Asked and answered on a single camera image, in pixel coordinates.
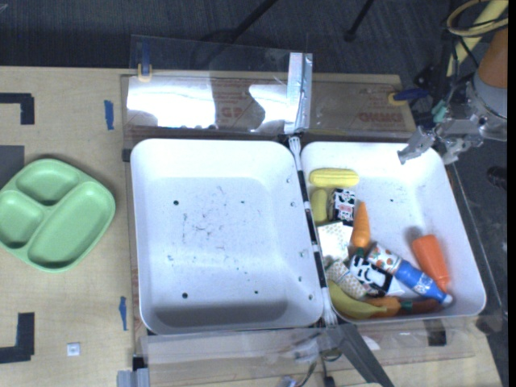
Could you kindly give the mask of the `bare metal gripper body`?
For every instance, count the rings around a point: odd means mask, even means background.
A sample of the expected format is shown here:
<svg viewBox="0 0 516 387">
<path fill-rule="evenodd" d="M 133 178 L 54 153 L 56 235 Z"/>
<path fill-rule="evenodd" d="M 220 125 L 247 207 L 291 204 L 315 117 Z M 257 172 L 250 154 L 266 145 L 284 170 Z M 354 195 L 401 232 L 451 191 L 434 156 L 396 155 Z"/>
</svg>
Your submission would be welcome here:
<svg viewBox="0 0 516 387">
<path fill-rule="evenodd" d="M 466 93 L 461 102 L 441 101 L 433 110 L 433 123 L 442 144 L 446 139 L 464 139 L 471 147 L 485 140 L 506 142 L 507 93 Z"/>
</svg>

